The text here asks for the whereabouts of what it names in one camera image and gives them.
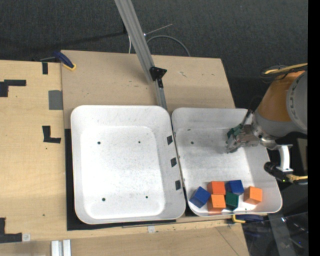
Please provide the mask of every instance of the cube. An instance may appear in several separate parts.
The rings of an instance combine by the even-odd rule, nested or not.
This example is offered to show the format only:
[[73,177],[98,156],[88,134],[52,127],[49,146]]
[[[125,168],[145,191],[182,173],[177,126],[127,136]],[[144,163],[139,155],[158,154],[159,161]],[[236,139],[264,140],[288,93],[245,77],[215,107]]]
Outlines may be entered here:
[[257,205],[262,202],[263,191],[261,188],[249,186],[243,195],[243,201],[251,205]]
[[244,186],[240,179],[230,180],[225,184],[225,190],[238,196],[245,192]]
[[228,210],[233,211],[238,207],[239,204],[239,196],[237,194],[226,192],[225,194],[225,205]]
[[223,181],[211,181],[206,186],[206,189],[212,195],[225,195],[226,194],[225,183]]
[[226,208],[226,200],[223,194],[212,194],[207,203],[209,213],[220,213]]
[[198,187],[197,190],[193,193],[189,201],[193,203],[196,207],[201,208],[209,200],[211,194],[206,191],[203,187]]

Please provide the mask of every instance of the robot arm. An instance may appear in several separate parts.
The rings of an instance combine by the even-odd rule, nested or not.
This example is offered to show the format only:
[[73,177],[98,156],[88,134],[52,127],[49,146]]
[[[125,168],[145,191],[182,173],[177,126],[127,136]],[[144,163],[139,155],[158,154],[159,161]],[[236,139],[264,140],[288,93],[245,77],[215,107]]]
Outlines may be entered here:
[[226,152],[258,144],[279,150],[280,164],[268,162],[264,169],[281,182],[305,183],[308,177],[295,176],[290,168],[291,145],[276,141],[291,132],[308,135],[308,64],[267,69],[262,77],[273,82],[259,106],[249,108],[242,122],[228,131]]

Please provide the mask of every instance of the black plastic clip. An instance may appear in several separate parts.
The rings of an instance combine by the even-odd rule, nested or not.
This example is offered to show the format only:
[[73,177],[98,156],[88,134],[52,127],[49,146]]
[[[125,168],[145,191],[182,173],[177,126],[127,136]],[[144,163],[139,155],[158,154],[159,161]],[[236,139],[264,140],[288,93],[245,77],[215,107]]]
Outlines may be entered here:
[[162,79],[166,72],[167,72],[166,69],[163,69],[163,68],[160,68],[160,67],[152,66],[150,68],[150,74],[151,74],[151,77],[152,77],[153,81],[156,81],[157,79],[158,80]]

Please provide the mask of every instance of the green cube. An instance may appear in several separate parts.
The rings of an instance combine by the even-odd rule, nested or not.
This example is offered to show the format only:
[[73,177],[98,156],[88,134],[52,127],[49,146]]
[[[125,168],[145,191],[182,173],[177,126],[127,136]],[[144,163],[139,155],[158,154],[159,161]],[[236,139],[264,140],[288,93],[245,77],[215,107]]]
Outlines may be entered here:
[[226,192],[225,193],[225,205],[228,210],[233,211],[238,207],[239,196],[237,194]]

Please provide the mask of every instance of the dark floor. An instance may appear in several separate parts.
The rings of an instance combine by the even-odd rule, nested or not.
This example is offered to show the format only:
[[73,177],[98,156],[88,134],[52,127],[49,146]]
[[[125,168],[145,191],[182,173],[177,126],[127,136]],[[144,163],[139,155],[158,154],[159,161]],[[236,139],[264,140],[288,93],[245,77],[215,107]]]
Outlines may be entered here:
[[[308,62],[308,0],[132,2],[147,40],[172,36],[192,57],[222,60],[237,108],[248,108],[254,96],[264,95],[262,68]],[[54,50],[129,51],[113,0],[0,1],[0,29],[0,60],[39,60]],[[156,55],[186,56],[165,38],[151,41],[149,48]],[[288,215],[308,211],[308,189],[296,191],[286,194]],[[306,204],[294,208],[292,200],[301,193]]]

